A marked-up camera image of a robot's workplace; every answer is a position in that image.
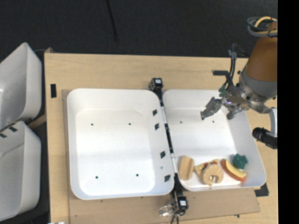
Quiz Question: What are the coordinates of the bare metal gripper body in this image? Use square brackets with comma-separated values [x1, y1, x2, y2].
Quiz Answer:
[221, 84, 270, 113]

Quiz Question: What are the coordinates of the white plastic tray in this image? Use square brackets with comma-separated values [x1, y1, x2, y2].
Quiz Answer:
[162, 89, 267, 192]
[66, 88, 175, 201]

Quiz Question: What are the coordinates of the green toy broccoli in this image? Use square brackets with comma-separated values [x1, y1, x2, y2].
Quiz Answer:
[232, 153, 249, 169]

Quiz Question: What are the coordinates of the thin black and white rod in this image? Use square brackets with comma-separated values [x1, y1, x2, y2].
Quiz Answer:
[157, 89, 184, 197]

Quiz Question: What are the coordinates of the red and yellow toy slice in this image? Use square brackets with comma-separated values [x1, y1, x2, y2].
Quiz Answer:
[220, 158, 248, 182]

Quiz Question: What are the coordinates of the toy pizza slice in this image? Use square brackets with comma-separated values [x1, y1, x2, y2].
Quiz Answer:
[193, 158, 221, 176]

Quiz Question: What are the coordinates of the round tan toy biscuit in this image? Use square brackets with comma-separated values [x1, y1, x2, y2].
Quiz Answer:
[201, 163, 224, 186]

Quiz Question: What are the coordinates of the tan toy bread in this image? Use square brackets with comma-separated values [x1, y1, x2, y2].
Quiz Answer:
[178, 155, 195, 181]

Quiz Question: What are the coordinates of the black cylinder on white bracket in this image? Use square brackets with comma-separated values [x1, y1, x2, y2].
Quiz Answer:
[252, 107, 278, 149]

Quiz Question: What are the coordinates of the black block with thin wires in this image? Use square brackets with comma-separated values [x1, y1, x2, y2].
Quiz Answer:
[149, 77, 164, 92]
[176, 196, 188, 211]

